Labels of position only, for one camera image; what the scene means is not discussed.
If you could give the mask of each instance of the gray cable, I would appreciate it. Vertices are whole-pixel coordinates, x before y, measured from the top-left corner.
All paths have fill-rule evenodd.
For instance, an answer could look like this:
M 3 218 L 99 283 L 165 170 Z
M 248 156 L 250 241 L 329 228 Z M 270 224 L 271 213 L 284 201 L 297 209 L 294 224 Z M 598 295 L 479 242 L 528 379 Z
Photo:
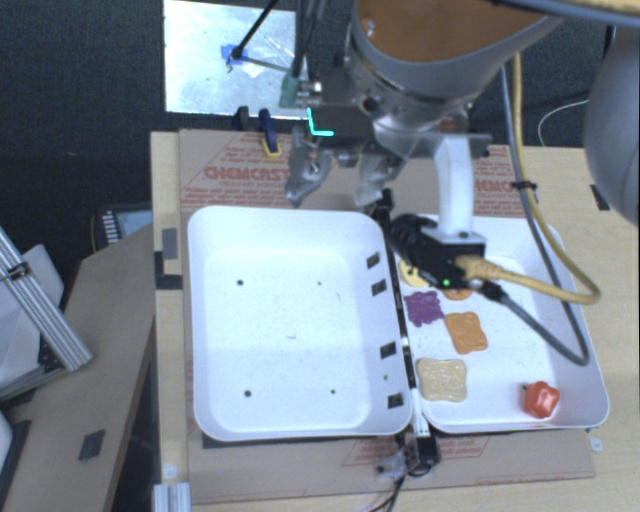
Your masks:
M 505 108 L 505 117 L 507 122 L 507 134 L 509 137 L 509 147 L 511 149 L 511 159 L 513 161 L 513 169 L 516 176 L 516 181 L 522 182 L 522 170 L 520 169 L 520 162 L 516 158 L 516 144 L 515 144 L 515 133 L 513 129 L 513 118 L 511 114 L 511 97 L 509 95 L 509 84 L 507 80 L 507 70 L 505 66 L 502 66 L 501 70 L 502 76 L 502 97 L 504 100 L 504 108 Z M 525 213 L 525 217 L 527 219 L 527 223 L 529 224 L 529 228 L 531 230 L 531 234 L 538 246 L 538 250 L 540 251 L 540 255 L 542 256 L 542 260 L 544 261 L 544 265 L 547 268 L 547 272 L 549 272 L 549 276 L 551 277 L 551 281 L 554 285 L 558 287 L 562 287 L 560 283 L 560 279 L 558 278 L 558 274 L 556 273 L 556 269 L 553 266 L 551 258 L 549 258 L 549 253 L 547 252 L 546 247 L 542 241 L 540 233 L 538 232 L 538 227 L 536 226 L 535 220 L 529 209 L 529 204 L 527 203 L 526 193 L 524 189 L 520 189 L 520 201 L 522 202 L 522 208 Z M 529 315 L 526 311 L 524 311 L 520 306 L 515 304 L 511 299 L 509 299 L 505 295 L 507 301 L 505 302 L 502 299 L 500 302 L 507 306 L 511 311 L 516 313 L 522 320 L 524 320 L 527 324 L 529 324 L 551 347 L 557 350 L 560 354 L 566 357 L 572 363 L 577 364 L 578 366 L 586 366 L 589 364 L 590 353 L 589 348 L 587 347 L 587 341 L 578 325 L 578 321 L 576 316 L 571 308 L 571 305 L 566 301 L 562 302 L 562 307 L 567 315 L 569 323 L 571 324 L 571 328 L 576 335 L 578 340 L 578 344 L 580 345 L 581 356 L 577 356 L 573 352 L 571 352 L 562 342 L 560 342 L 555 336 L 553 336 L 549 331 L 547 331 L 544 327 L 542 327 L 531 315 Z

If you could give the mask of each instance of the yellow cable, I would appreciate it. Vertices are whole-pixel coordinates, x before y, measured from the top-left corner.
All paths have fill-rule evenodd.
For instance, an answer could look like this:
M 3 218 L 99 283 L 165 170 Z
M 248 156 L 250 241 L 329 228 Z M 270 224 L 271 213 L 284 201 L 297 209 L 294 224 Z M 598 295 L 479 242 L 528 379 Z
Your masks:
M 513 57 L 513 130 L 516 148 L 516 154 L 514 157 L 518 159 L 522 179 L 527 181 L 528 176 L 522 151 L 522 60 L 519 53 Z M 568 290 L 563 290 L 562 288 L 558 288 L 557 286 L 539 281 L 532 277 L 510 272 L 477 256 L 460 256 L 456 258 L 456 266 L 465 271 L 465 279 L 467 280 L 502 279 L 526 286 L 546 295 L 551 295 L 552 297 L 557 297 L 565 302 L 574 302 L 583 305 L 594 304 L 600 298 L 600 290 L 595 283 L 582 270 L 580 270 L 580 268 L 578 268 L 571 258 L 569 258 L 562 246 L 555 239 L 542 216 L 540 208 L 538 208 L 538 203 L 536 203 L 531 188 L 525 189 L 525 197 L 529 209 L 531 210 L 531 214 L 536 219 L 540 231 L 542 231 L 544 238 L 551 249 L 553 249 L 553 252 L 565 267 L 567 267 L 569 272 L 571 272 L 571 274 L 573 274 L 589 290 L 590 293 L 574 293 Z

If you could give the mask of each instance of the red tomato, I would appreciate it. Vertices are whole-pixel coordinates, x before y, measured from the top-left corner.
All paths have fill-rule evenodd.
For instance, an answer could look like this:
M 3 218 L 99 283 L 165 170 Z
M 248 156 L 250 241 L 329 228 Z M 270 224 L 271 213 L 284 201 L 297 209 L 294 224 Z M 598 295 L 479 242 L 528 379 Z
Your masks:
M 549 386 L 546 382 L 538 381 L 527 386 L 524 395 L 524 410 L 535 418 L 548 418 L 559 400 L 560 391 Z

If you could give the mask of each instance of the black carpet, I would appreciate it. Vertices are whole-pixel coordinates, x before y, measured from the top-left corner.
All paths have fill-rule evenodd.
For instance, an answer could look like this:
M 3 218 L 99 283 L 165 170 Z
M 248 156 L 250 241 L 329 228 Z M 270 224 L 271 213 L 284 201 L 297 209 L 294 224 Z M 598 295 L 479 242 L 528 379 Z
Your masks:
M 331 0 L 312 70 L 341 49 L 350 4 Z M 569 21 L 525 53 L 527 144 L 538 144 L 546 112 L 587 97 L 604 31 Z M 228 127 L 227 119 L 164 111 L 163 49 L 161 0 L 0 3 L 0 226 L 21 250 L 44 244 L 65 277 L 91 252 L 98 208 L 149 200 L 151 131 Z M 576 107 L 550 118 L 547 144 L 580 146 L 583 114 Z M 502 116 L 496 81 L 477 101 L 472 126 L 505 143 Z

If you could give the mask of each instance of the empty white tray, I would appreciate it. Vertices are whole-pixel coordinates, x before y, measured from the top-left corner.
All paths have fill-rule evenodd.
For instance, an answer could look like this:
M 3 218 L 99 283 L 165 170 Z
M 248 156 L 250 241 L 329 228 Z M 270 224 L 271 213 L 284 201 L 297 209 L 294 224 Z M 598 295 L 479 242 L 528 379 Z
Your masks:
M 474 231 L 487 238 L 487 259 L 508 270 L 549 282 L 547 271 L 524 219 L 474 218 Z M 550 251 L 564 288 L 575 286 L 564 266 Z M 578 342 L 560 302 L 527 288 L 500 283 L 510 297 L 580 354 Z M 401 284 L 403 296 L 416 291 Z M 499 432 L 540 428 L 586 428 L 602 423 L 609 399 L 582 309 L 572 306 L 586 337 L 591 361 L 579 367 L 564 359 L 505 306 L 478 294 L 451 301 L 438 291 L 443 313 L 475 312 L 488 339 L 488 348 L 460 355 L 456 352 L 444 320 L 415 327 L 407 319 L 414 359 L 461 359 L 467 365 L 467 398 L 459 403 L 422 400 L 422 411 L 432 425 L 445 432 Z M 558 388 L 561 398 L 551 417 L 536 419 L 524 412 L 523 385 L 539 380 Z
M 223 441 L 388 435 L 411 415 L 382 232 L 213 206 L 188 226 L 194 410 Z

